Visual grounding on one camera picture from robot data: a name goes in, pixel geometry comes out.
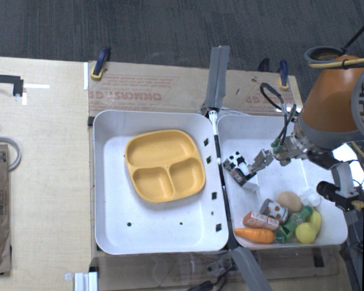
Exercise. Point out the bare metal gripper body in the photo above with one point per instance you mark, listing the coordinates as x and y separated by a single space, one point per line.
295 149

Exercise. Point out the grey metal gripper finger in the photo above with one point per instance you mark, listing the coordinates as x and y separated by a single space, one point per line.
265 158
252 170

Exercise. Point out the cow print milk carton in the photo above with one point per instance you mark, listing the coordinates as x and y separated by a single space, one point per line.
237 170

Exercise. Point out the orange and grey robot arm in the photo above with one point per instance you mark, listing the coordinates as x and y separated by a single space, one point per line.
329 99

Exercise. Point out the white plastic tray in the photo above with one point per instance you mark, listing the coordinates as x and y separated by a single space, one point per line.
167 225
288 181

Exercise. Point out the thin black and white rod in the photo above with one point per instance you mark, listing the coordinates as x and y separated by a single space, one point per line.
220 170

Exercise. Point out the white can with red print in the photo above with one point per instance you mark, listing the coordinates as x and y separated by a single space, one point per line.
275 210

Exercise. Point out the brown bread roll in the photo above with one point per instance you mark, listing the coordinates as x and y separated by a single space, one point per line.
289 201

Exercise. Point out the orange carrot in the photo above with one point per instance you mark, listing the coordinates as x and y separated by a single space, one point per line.
256 235

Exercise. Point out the green bottle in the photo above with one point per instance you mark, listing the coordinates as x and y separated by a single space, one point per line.
297 220

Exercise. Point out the yellow banana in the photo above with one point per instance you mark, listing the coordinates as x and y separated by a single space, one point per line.
316 219

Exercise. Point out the yellow lemon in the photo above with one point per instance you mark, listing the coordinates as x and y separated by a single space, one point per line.
305 232

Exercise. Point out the yellow divided plate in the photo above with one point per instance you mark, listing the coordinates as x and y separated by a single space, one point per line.
165 165

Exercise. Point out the brown cardboard board red print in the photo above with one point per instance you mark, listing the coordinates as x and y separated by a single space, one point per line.
148 90

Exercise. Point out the black cylinder on white bracket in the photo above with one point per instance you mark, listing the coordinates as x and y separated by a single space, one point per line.
343 189

